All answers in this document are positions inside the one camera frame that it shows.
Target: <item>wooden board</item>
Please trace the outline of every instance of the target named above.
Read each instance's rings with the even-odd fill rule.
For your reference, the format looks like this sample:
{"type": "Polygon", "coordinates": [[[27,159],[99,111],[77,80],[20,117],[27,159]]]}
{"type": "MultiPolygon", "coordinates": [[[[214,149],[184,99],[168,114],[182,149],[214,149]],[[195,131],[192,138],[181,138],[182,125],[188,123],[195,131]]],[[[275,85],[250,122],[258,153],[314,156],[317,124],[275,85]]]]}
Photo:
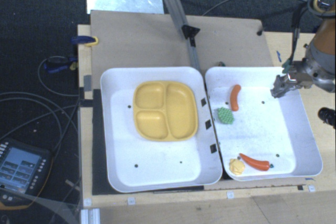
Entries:
{"type": "MultiPolygon", "coordinates": [[[[89,25],[78,25],[78,33],[81,33],[83,36],[91,36],[91,27],[89,25]]],[[[86,47],[83,44],[78,45],[78,56],[80,58],[78,65],[78,78],[79,78],[79,87],[84,89],[85,99],[93,99],[92,91],[92,49],[91,47],[86,47]]]]}
{"type": "MultiPolygon", "coordinates": [[[[267,40],[273,64],[275,66],[280,66],[282,63],[280,63],[278,59],[277,51],[280,52],[282,62],[286,61],[290,55],[291,34],[264,33],[262,36],[267,40]]],[[[312,34],[300,35],[296,59],[301,59],[303,57],[303,45],[304,43],[309,43],[312,37],[312,34]]],[[[88,66],[91,63],[91,49],[81,46],[83,45],[79,46],[80,77],[82,77],[83,74],[90,73],[88,66]]],[[[251,185],[244,186],[241,185],[240,182],[235,181],[232,181],[230,184],[219,182],[214,185],[206,186],[206,191],[190,193],[137,193],[92,196],[92,108],[81,108],[82,187],[85,207],[104,208],[102,209],[101,214],[102,223],[104,223],[104,221],[109,223],[111,220],[110,214],[113,215],[112,219],[114,219],[116,223],[133,223],[135,220],[137,223],[156,222],[155,217],[159,223],[166,223],[165,221],[168,221],[169,223],[181,223],[183,211],[191,214],[190,223],[197,221],[199,221],[199,223],[209,223],[208,220],[212,220],[213,223],[222,223],[224,217],[228,219],[227,223],[233,223],[236,219],[235,212],[240,212],[241,207],[237,206],[233,212],[224,210],[223,208],[230,208],[230,204],[228,203],[231,202],[231,205],[237,203],[244,208],[248,208],[246,214],[240,212],[241,218],[239,219],[239,223],[251,223],[252,219],[255,223],[264,223],[263,221],[265,221],[265,217],[266,219],[270,218],[270,216],[265,214],[265,210],[268,208],[267,204],[275,203],[274,199],[266,197],[277,195],[276,197],[280,196],[287,204],[284,207],[283,204],[281,205],[282,210],[290,208],[293,213],[289,215],[289,218],[284,219],[284,221],[291,220],[292,216],[298,215],[298,219],[301,223],[314,223],[313,221],[310,222],[310,220],[315,220],[315,218],[306,217],[307,212],[312,212],[314,200],[323,201],[325,199],[326,202],[323,202],[323,206],[319,206],[318,208],[319,212],[321,212],[321,214],[318,215],[321,215],[319,217],[320,220],[327,220],[325,223],[331,223],[331,220],[334,219],[334,215],[329,212],[329,204],[330,202],[335,204],[334,194],[336,190],[335,132],[332,127],[321,122],[317,117],[317,111],[323,106],[335,108],[335,95],[326,93],[317,87],[312,87],[310,90],[300,90],[300,93],[324,163],[323,171],[319,176],[308,180],[304,178],[275,179],[270,182],[263,180],[265,184],[261,181],[255,181],[252,182],[251,185]],[[298,190],[297,185],[303,185],[303,190],[298,190]],[[317,191],[316,194],[309,192],[309,185],[314,185],[317,191]],[[227,199],[228,191],[234,192],[234,203],[232,203],[232,200],[227,199]],[[129,197],[135,198],[137,204],[135,207],[127,206],[127,199],[129,197]],[[265,201],[260,200],[258,202],[259,206],[256,207],[255,197],[264,197],[265,201]],[[308,210],[306,211],[304,206],[300,203],[305,204],[308,210]],[[212,209],[209,209],[208,211],[205,210],[208,205],[210,205],[209,208],[213,208],[213,211],[212,209]],[[176,212],[176,218],[169,215],[171,210],[176,212]]]]}
{"type": "MultiPolygon", "coordinates": [[[[262,28],[259,20],[187,19],[201,29],[195,39],[203,75],[220,61],[227,66],[272,66],[265,37],[257,35],[262,28]]],[[[100,89],[102,73],[113,67],[190,66],[187,42],[177,33],[170,15],[96,10],[91,13],[91,34],[99,38],[99,45],[92,48],[94,89],[100,89]]]]}

